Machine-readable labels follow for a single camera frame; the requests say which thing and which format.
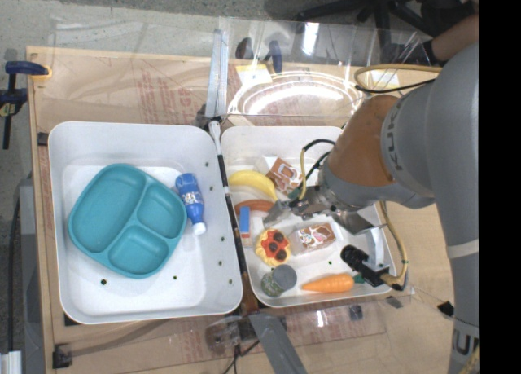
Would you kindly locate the blue bottle with white cap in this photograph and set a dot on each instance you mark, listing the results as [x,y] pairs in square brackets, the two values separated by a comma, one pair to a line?
[190,199]

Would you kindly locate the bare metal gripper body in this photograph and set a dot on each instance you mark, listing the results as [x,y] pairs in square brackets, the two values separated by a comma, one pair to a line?
[315,203]

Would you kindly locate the thin black and white rod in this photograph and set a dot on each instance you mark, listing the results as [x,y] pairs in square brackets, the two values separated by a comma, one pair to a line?
[225,189]

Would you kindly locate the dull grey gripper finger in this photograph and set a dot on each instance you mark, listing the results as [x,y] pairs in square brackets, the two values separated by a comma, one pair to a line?
[277,214]

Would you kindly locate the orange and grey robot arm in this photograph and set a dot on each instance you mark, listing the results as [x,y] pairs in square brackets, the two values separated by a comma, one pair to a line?
[431,140]

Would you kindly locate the brown sausage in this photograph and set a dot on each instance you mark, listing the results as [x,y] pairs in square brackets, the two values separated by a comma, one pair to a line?
[252,205]

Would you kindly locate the brown and white carton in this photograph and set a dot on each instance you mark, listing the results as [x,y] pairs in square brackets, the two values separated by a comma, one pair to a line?
[285,174]
[313,238]

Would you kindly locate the yellow and red pizza slice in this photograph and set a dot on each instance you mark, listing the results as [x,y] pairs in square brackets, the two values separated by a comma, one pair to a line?
[272,247]

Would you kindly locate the brown cardboard board, red print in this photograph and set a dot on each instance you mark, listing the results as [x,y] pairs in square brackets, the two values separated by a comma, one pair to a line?
[122,87]

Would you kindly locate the yellow banana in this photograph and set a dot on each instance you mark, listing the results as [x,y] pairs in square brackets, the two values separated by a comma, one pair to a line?
[254,181]

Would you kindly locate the orange carrot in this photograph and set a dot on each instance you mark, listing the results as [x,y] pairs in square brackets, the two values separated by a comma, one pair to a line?
[329,283]

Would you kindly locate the person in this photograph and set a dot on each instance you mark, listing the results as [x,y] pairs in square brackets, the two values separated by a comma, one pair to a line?
[456,40]

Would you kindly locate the small green can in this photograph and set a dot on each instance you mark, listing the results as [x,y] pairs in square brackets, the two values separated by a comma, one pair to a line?
[278,280]

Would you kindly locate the small blue and white packet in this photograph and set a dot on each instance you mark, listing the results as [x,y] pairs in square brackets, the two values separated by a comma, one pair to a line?
[245,223]

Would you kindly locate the white plastic tray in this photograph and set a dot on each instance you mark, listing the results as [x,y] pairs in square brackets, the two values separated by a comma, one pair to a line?
[138,303]
[260,142]

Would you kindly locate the blue divided plate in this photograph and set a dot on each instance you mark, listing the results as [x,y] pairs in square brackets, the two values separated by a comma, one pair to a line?
[122,217]

